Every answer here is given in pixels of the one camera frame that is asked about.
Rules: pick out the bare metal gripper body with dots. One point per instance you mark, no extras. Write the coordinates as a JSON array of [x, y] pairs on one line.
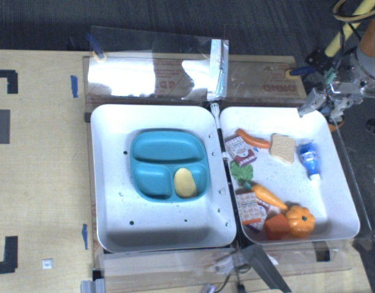
[[348, 91]]

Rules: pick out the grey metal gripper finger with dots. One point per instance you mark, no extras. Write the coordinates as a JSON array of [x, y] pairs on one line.
[[310, 102]]

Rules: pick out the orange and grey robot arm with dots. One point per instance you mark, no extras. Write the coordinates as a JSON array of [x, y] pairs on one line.
[[369, 41]]

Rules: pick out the tan bread slice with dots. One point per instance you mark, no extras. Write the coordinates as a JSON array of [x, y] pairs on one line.
[[282, 147]]

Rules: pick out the blue and white bottle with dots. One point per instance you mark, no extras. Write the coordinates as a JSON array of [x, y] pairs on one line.
[[309, 160]]

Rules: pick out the orange sausage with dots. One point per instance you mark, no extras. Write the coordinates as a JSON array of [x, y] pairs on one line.
[[254, 139]]

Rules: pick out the red and white carton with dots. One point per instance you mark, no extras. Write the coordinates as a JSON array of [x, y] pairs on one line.
[[239, 151]]

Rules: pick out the white plastic tray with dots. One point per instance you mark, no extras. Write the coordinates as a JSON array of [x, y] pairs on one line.
[[327, 194], [114, 175]]

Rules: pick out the green lettuce leaf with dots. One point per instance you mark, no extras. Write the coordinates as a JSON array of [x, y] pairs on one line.
[[242, 172]]

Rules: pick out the orange carrot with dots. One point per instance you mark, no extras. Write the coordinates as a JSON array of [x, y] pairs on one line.
[[268, 196]]

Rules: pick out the orange pumpkin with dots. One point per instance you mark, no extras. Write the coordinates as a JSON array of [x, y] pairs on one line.
[[300, 221]]

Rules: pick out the orange and white carton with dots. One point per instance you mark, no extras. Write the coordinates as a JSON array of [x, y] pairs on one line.
[[249, 211]]

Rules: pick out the orange cube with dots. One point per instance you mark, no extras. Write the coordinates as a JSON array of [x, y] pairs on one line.
[[275, 226]]

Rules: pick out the yellow oval potato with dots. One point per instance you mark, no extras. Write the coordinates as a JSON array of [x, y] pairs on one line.
[[185, 183]]

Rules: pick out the blue divided plate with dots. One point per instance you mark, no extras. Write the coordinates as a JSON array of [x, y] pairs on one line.
[[162, 151]]

